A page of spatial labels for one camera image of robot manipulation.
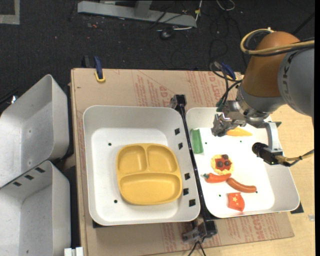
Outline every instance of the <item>red chili pepper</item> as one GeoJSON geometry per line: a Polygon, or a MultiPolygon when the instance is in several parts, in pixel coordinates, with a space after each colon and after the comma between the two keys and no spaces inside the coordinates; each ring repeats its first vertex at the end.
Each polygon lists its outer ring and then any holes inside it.
{"type": "Polygon", "coordinates": [[[219,182],[225,182],[227,179],[229,179],[231,176],[231,173],[225,174],[225,175],[215,175],[213,173],[204,174],[203,177],[205,178],[205,181],[208,183],[219,183],[219,182]]]}

